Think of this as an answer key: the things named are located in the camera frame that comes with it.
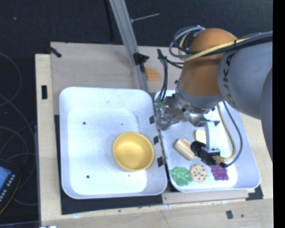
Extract black cylinder on white bracket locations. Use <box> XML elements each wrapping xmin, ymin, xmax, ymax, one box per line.
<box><xmin>190</xmin><ymin>120</ymin><xmax>221</xmax><ymax>165</ymax></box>

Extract orange waffle biscuit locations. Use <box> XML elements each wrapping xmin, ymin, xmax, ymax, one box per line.
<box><xmin>144</xmin><ymin>66</ymin><xmax>162</xmax><ymax>82</ymax></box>

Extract chocolate chip biscuit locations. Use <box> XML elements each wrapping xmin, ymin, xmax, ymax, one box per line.
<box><xmin>189</xmin><ymin>164</ymin><xmax>208</xmax><ymax>183</ymax></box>

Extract yellow bowl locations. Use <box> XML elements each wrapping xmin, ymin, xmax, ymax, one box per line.
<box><xmin>112</xmin><ymin>131</ymin><xmax>155</xmax><ymax>172</ymax></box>

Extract pale wood board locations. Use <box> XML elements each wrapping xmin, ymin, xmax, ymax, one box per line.
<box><xmin>49</xmin><ymin>41</ymin><xmax>256</xmax><ymax>205</ymax></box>

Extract white plastic tray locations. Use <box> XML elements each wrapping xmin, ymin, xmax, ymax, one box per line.
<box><xmin>58</xmin><ymin>86</ymin><xmax>168</xmax><ymax>200</ymax></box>
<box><xmin>153</xmin><ymin>90</ymin><xmax>261</xmax><ymax>193</ymax></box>

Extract pale yellow slice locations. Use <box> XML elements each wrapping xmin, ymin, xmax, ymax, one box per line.
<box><xmin>195</xmin><ymin>129</ymin><xmax>207</xmax><ymax>144</ymax></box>

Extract tan bread roll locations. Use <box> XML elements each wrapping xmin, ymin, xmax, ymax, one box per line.
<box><xmin>174</xmin><ymin>138</ymin><xmax>197</xmax><ymax>161</ymax></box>

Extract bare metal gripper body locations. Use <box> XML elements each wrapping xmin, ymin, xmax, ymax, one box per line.
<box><xmin>156</xmin><ymin>94</ymin><xmax>211</xmax><ymax>131</ymax></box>

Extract purple grapes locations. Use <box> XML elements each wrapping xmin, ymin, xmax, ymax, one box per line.
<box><xmin>209</xmin><ymin>164</ymin><xmax>229</xmax><ymax>181</ymax></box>

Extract green lettuce leaf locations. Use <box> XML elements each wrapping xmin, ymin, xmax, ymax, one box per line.
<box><xmin>170</xmin><ymin>166</ymin><xmax>193</xmax><ymax>187</ymax></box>

